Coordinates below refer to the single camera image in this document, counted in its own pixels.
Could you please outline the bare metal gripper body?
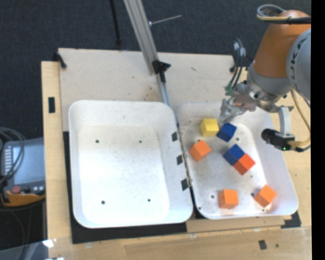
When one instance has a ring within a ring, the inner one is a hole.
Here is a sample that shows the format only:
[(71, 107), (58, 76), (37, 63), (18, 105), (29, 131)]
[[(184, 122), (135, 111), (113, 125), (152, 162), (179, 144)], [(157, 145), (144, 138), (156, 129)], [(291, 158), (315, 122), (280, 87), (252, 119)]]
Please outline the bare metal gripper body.
[(256, 84), (239, 83), (231, 95), (231, 105), (241, 111), (254, 111), (256, 108), (273, 111), (281, 97), (266, 92)]

